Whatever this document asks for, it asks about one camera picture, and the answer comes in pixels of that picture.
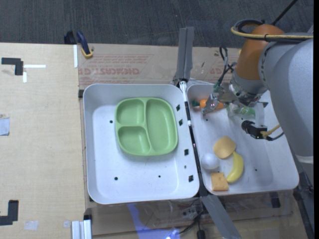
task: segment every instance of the white tray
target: white tray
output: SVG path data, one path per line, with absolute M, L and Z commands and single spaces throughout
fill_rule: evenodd
M 289 190 L 297 186 L 299 175 L 294 163 L 286 137 L 283 135 L 274 141 L 254 139 L 242 128 L 241 123 L 246 120 L 241 115 L 228 117 L 227 110 L 217 110 L 204 117 L 199 109 L 191 106 L 192 100 L 207 99 L 213 92 L 213 85 L 192 85 L 187 90 L 190 106 L 190 116 L 194 138 L 197 145 L 199 159 L 213 152 L 215 142 L 227 135 L 236 143 L 236 152 L 244 159 L 244 172 L 238 181 L 229 184 L 228 191 L 213 191 L 210 172 L 202 168 L 203 182 L 206 189 L 215 195 L 234 195 L 264 191 Z M 268 102 L 265 107 L 265 125 L 268 130 L 278 123 L 270 99 L 266 92 L 261 102 Z M 279 135 L 279 128 L 271 136 Z M 229 173 L 233 165 L 232 157 L 220 159 L 220 166 L 215 171 Z
M 137 97 L 162 98 L 172 106 L 178 144 L 171 153 L 145 157 L 121 150 L 115 134 L 116 105 Z M 199 179 L 180 89 L 169 84 L 93 84 L 86 88 L 83 103 L 88 192 L 95 202 L 116 204 L 196 195 Z

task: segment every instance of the white ball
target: white ball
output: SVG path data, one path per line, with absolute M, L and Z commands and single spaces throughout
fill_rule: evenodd
M 214 153 L 207 153 L 202 156 L 200 163 L 203 168 L 213 170 L 219 166 L 219 158 Z

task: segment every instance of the dark gray floor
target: dark gray floor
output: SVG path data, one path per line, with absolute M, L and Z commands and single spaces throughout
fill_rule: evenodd
M 241 47 L 230 32 L 238 20 L 273 22 L 292 0 L 0 0 L 0 42 L 64 43 L 81 30 L 89 43 L 178 45 L 178 30 L 194 26 L 194 46 Z M 298 0 L 278 22 L 307 32 L 314 0 Z

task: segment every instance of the yellow banana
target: yellow banana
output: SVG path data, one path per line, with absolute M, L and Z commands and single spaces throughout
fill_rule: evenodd
M 244 170 L 244 160 L 236 151 L 233 152 L 233 168 L 227 175 L 227 182 L 232 183 L 239 179 Z

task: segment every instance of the green plate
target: green plate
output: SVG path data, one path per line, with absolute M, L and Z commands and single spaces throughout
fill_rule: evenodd
M 116 137 L 121 149 L 132 155 L 155 156 L 172 152 L 178 142 L 170 104 L 160 98 L 130 98 L 115 110 Z

